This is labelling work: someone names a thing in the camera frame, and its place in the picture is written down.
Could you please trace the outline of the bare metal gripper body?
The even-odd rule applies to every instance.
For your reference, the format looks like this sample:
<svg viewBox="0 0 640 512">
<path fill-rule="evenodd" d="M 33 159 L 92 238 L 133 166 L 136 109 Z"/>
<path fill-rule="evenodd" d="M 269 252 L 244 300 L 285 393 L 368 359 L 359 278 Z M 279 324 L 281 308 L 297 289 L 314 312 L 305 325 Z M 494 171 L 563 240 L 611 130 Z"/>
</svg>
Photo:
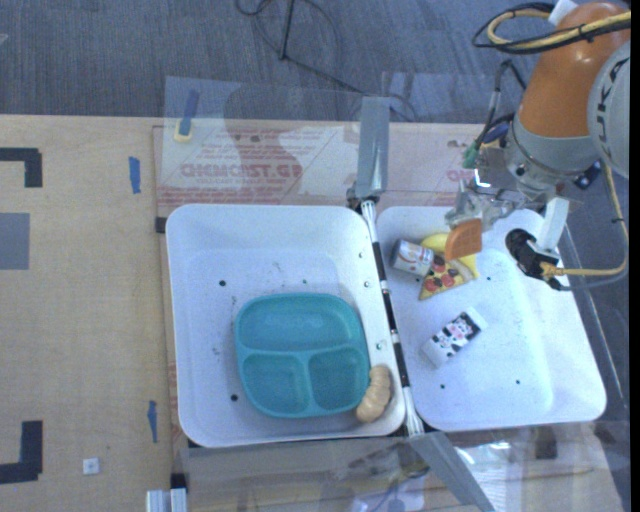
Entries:
<svg viewBox="0 0 640 512">
<path fill-rule="evenodd" d="M 528 162 L 504 149 L 485 148 L 475 163 L 473 191 L 511 209 L 542 209 L 556 196 L 553 184 L 534 180 Z"/>
</svg>

